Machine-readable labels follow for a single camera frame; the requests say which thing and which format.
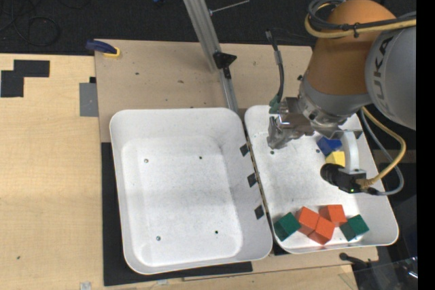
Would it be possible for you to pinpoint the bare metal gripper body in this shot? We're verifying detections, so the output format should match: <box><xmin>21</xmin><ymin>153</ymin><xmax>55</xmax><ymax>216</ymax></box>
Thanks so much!
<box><xmin>275</xmin><ymin>96</ymin><xmax>348</xmax><ymax>141</ymax></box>

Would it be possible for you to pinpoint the blue cube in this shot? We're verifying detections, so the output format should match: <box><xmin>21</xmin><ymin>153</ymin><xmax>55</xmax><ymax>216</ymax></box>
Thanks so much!
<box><xmin>316</xmin><ymin>136</ymin><xmax>343</xmax><ymax>157</ymax></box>

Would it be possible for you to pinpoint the white plastic tray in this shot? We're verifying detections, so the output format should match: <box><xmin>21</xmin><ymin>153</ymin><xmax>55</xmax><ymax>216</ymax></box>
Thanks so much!
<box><xmin>243</xmin><ymin>104</ymin><xmax>400</xmax><ymax>255</ymax></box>
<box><xmin>109</xmin><ymin>107</ymin><xmax>274</xmax><ymax>276</ymax></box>

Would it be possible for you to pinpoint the yellow cube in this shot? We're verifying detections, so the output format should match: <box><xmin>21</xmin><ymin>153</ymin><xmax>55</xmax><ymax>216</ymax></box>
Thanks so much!
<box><xmin>325</xmin><ymin>150</ymin><xmax>347</xmax><ymax>168</ymax></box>

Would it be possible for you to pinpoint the orange cube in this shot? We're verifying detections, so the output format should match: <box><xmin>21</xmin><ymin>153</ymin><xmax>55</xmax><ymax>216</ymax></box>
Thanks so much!
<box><xmin>307</xmin><ymin>216</ymin><xmax>336</xmax><ymax>246</ymax></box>
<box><xmin>318</xmin><ymin>204</ymin><xmax>348</xmax><ymax>228</ymax></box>
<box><xmin>294</xmin><ymin>206</ymin><xmax>321</xmax><ymax>236</ymax></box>

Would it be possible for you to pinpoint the green cube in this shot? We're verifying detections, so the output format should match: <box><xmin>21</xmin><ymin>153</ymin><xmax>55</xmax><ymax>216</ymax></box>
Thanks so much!
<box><xmin>273</xmin><ymin>212</ymin><xmax>302</xmax><ymax>242</ymax></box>
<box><xmin>339</xmin><ymin>214</ymin><xmax>370</xmax><ymax>242</ymax></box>

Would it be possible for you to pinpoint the pale wood board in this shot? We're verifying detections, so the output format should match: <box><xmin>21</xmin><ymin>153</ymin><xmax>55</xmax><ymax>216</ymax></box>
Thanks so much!
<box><xmin>93</xmin><ymin>39</ymin><xmax>381</xmax><ymax>283</ymax></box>

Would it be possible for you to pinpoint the black cylinder on white bracket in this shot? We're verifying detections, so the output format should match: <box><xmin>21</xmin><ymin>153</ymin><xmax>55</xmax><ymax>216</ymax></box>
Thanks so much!
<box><xmin>319</xmin><ymin>129</ymin><xmax>368</xmax><ymax>194</ymax></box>

